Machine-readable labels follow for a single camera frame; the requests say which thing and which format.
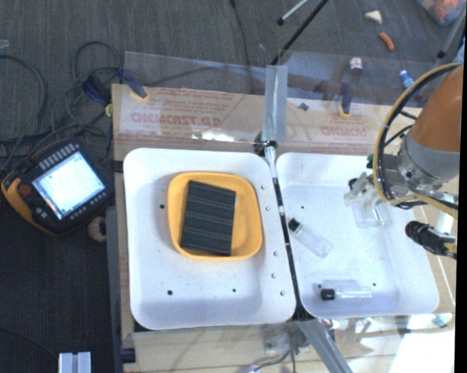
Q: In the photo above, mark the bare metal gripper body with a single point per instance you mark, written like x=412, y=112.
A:
x=394, y=176

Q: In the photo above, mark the brown cardboard board red print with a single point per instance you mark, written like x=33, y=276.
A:
x=236, y=117

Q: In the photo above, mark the orange sausage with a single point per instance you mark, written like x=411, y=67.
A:
x=387, y=41

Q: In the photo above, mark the beige pizza slice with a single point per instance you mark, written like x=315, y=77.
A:
x=374, y=16

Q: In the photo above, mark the blue and white bottle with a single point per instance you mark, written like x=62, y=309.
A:
x=406, y=79

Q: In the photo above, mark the beige ribbed doughnut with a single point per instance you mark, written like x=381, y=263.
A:
x=96, y=230

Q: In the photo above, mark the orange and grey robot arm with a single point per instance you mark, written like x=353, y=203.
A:
x=438, y=116

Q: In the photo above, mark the yellow plate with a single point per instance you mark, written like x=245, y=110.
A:
x=247, y=220

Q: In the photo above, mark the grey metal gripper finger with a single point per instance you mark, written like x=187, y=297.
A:
x=372, y=197
x=355, y=188

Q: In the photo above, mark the white plastic tray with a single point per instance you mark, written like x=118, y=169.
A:
x=199, y=291
x=361, y=259

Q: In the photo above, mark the black striped rectangular block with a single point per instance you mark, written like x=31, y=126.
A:
x=208, y=218

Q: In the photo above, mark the black cylinder on white bracket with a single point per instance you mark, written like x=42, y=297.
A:
x=427, y=234

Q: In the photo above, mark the small white can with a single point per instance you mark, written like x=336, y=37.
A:
x=356, y=64

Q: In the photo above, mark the clear plastic bottle black cap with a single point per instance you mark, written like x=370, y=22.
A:
x=348, y=292
x=312, y=240

